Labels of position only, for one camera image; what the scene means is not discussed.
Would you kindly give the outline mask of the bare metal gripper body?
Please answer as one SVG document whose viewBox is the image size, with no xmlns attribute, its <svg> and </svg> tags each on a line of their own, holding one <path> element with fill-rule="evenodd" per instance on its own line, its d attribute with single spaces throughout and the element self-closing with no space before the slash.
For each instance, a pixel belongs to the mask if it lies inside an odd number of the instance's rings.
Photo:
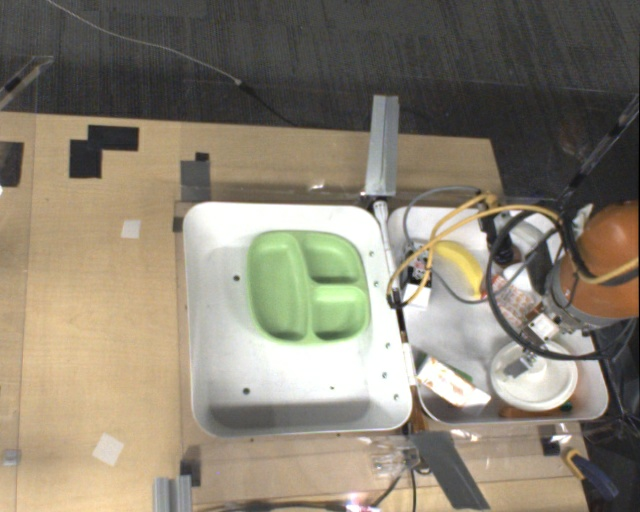
<svg viewBox="0 0 640 512">
<path fill-rule="evenodd" d="M 566 311 L 539 304 L 523 320 L 520 345 L 529 353 L 587 353 L 589 339 L 580 327 Z"/>
</svg>

